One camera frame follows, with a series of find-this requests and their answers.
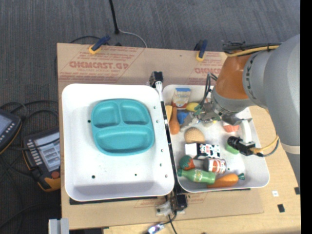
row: black device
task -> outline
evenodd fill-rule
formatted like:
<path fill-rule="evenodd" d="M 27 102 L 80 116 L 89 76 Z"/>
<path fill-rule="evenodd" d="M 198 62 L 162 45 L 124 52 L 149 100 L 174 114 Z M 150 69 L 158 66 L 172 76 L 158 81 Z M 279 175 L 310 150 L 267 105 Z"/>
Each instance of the black device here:
<path fill-rule="evenodd" d="M 60 189 L 59 127 L 23 138 L 28 169 L 46 192 Z"/>
<path fill-rule="evenodd" d="M 20 117 L 0 109 L 0 154 L 12 143 L 20 128 Z"/>

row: device screen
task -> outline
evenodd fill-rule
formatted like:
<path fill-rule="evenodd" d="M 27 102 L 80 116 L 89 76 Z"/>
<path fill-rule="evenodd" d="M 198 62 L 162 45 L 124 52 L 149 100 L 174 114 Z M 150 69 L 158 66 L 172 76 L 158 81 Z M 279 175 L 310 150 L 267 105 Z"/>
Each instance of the device screen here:
<path fill-rule="evenodd" d="M 10 123 L 10 119 L 0 115 L 0 133 L 3 133 L 3 131 L 8 127 Z"/>
<path fill-rule="evenodd" d="M 45 143 L 52 142 L 55 139 L 59 139 L 59 132 L 38 138 L 34 140 L 36 146 L 44 145 Z M 48 171 L 56 170 L 60 165 L 60 154 L 59 154 L 59 140 L 53 143 L 41 146 L 37 148 L 43 158 L 43 161 Z"/>

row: gray fabric background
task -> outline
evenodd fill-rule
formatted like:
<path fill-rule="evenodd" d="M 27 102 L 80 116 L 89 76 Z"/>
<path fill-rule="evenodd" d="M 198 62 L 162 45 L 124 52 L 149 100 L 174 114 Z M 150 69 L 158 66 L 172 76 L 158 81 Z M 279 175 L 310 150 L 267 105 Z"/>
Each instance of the gray fabric background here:
<path fill-rule="evenodd" d="M 113 0 L 121 30 L 140 35 L 149 48 L 193 50 L 207 39 L 209 51 L 222 51 L 228 41 L 283 42 L 300 33 L 300 0 Z M 126 34 L 114 34 L 108 0 L 0 0 L 0 106 L 12 102 L 57 100 L 56 44 L 85 35 L 103 37 L 109 43 L 144 47 Z M 83 39 L 77 43 L 94 43 Z M 55 103 L 28 107 L 57 110 Z M 21 135 L 57 125 L 52 114 L 40 113 L 28 121 Z M 20 144 L 20 137 L 14 142 Z M 2 158 L 27 173 L 20 152 L 7 150 Z M 8 170 L 17 190 L 0 166 L 0 225 L 23 207 L 25 211 L 0 229 L 2 234 L 44 234 L 50 218 L 60 217 L 59 191 L 45 193 L 28 177 Z"/>

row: blue plate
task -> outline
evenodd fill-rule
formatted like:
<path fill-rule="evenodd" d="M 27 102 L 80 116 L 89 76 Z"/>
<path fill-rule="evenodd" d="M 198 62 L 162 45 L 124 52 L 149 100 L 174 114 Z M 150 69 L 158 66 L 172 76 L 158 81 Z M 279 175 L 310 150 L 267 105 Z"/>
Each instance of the blue plate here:
<path fill-rule="evenodd" d="M 109 99 L 92 110 L 91 125 L 97 148 L 104 154 L 126 156 L 151 148 L 155 134 L 151 116 L 141 102 Z"/>

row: blue clamp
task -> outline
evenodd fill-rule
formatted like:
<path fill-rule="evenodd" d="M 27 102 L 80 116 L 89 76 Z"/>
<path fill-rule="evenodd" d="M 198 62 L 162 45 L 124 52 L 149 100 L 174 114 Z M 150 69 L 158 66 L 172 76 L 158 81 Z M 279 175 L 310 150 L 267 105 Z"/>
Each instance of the blue clamp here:
<path fill-rule="evenodd" d="M 107 43 L 109 40 L 111 39 L 111 37 L 109 35 L 104 36 L 103 38 L 101 38 L 100 40 L 97 41 L 96 44 L 90 46 L 89 48 L 89 52 L 94 55 L 95 53 L 97 53 L 98 51 L 100 51 L 101 46 L 105 43 Z"/>
<path fill-rule="evenodd" d="M 197 50 L 197 55 L 196 55 L 196 59 L 198 61 L 203 61 L 204 60 L 204 54 L 206 51 L 206 47 L 207 47 L 208 41 L 206 39 L 204 40 L 200 40 L 198 44 L 196 44 L 194 50 Z"/>

